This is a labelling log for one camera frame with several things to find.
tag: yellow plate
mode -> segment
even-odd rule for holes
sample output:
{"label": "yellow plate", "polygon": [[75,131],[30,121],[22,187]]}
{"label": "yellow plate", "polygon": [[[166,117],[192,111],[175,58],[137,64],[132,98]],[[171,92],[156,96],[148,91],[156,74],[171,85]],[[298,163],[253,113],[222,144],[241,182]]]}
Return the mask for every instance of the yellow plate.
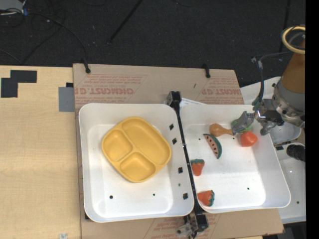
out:
{"label": "yellow plate", "polygon": [[131,182],[156,175],[171,158],[165,138],[140,117],[125,119],[102,140],[102,151],[113,167]]}

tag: light wood surface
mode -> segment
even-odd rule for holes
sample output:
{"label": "light wood surface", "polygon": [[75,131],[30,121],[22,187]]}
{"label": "light wood surface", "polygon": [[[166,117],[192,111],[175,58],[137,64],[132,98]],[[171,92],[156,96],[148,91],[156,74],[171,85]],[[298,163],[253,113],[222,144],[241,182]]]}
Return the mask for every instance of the light wood surface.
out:
{"label": "light wood surface", "polygon": [[58,102],[72,68],[0,66],[0,77],[10,70],[37,70],[37,83],[0,98],[0,238],[81,238],[75,113]]}

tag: white tray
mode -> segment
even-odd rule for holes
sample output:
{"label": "white tray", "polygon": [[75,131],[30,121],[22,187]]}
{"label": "white tray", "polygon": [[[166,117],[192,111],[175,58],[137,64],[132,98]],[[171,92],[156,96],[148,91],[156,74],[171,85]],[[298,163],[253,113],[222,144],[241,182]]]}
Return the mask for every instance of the white tray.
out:
{"label": "white tray", "polygon": [[[172,149],[169,163],[142,183],[132,183],[122,177],[107,161],[101,148],[103,136],[117,123],[133,116],[154,126]],[[79,125],[84,208],[90,219],[102,223],[184,216],[192,211],[194,198],[187,163],[177,116],[171,107],[163,104],[87,104],[79,112]]]}
{"label": "white tray", "polygon": [[190,104],[181,108],[189,160],[205,160],[202,175],[194,176],[196,191],[215,193],[211,207],[200,203],[207,212],[281,208],[290,202],[290,192],[271,138],[269,134],[260,135],[261,126],[257,121],[252,125],[252,132],[258,141],[252,147],[241,146],[240,134],[219,136],[217,139],[222,145],[219,159],[203,137],[213,123],[230,129],[231,122],[244,111],[252,113],[252,106]]}

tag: red tomato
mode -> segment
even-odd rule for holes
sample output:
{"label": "red tomato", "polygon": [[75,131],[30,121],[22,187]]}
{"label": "red tomato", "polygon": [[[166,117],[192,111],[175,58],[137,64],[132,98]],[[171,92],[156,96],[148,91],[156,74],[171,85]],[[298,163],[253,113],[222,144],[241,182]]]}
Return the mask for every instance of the red tomato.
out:
{"label": "red tomato", "polygon": [[240,136],[241,145],[243,147],[253,146],[257,142],[258,137],[251,131],[243,132]]}

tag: yellow cable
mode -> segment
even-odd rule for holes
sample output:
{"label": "yellow cable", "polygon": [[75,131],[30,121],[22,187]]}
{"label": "yellow cable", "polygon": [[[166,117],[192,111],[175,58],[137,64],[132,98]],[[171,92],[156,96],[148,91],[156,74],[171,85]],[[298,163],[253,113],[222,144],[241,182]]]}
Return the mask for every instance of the yellow cable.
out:
{"label": "yellow cable", "polygon": [[304,26],[292,26],[292,27],[287,28],[287,29],[284,31],[283,36],[282,36],[282,41],[283,41],[284,45],[285,45],[289,50],[291,50],[291,51],[293,51],[293,52],[296,52],[296,53],[304,54],[304,55],[305,55],[305,53],[306,53],[305,50],[297,49],[297,48],[291,46],[291,45],[287,42],[287,40],[286,40],[286,35],[287,35],[290,31],[292,31],[292,30],[303,30],[303,31],[306,31],[306,27],[304,27]]}

